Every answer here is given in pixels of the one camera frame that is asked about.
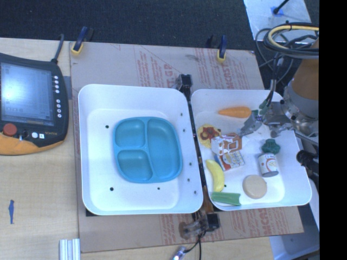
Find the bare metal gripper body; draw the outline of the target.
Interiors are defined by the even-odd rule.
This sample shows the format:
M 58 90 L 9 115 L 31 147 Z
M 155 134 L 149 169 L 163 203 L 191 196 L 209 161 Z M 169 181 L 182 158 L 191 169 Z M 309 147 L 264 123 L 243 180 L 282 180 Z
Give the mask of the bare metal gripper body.
M 290 125 L 302 135 L 317 135 L 318 119 L 312 118 L 294 105 L 272 102 L 262 117 L 263 123 L 270 125 Z

